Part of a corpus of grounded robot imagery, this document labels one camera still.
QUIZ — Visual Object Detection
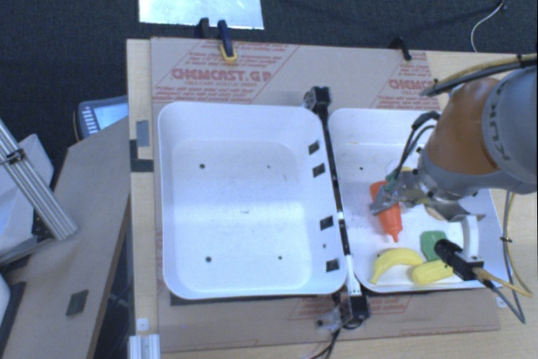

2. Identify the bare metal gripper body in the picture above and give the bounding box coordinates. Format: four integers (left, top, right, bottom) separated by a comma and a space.
383, 167, 437, 210

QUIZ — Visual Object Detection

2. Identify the orange toy bottle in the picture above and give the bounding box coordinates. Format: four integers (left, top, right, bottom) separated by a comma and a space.
369, 180, 404, 244

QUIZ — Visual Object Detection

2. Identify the beige toy bread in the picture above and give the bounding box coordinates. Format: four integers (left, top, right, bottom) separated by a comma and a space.
425, 203, 449, 222

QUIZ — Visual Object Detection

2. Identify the thin black and white rod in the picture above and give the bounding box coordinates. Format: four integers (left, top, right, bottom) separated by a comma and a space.
318, 104, 362, 300

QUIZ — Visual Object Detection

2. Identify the white plastic tray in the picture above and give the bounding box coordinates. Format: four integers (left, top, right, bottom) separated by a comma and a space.
157, 100, 350, 301
327, 108, 510, 295

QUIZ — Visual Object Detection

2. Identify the green toy block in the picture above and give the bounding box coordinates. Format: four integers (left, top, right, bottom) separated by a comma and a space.
419, 230, 447, 262

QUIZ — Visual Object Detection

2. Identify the yellow banana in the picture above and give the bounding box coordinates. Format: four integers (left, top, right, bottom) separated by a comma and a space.
369, 247, 425, 285

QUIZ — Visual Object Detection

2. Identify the yellow corn cob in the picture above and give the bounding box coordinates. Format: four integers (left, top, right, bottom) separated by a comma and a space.
411, 259, 456, 285

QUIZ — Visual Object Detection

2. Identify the brown cardboard board red print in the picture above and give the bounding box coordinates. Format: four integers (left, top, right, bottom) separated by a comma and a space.
149, 36, 504, 354

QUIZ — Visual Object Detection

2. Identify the black cylinder on white bracket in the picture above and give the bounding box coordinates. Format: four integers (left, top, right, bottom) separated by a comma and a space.
432, 213, 487, 282

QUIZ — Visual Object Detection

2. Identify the black block with thin wires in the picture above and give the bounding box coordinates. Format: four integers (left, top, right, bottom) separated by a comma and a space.
303, 85, 332, 114
339, 295, 372, 330

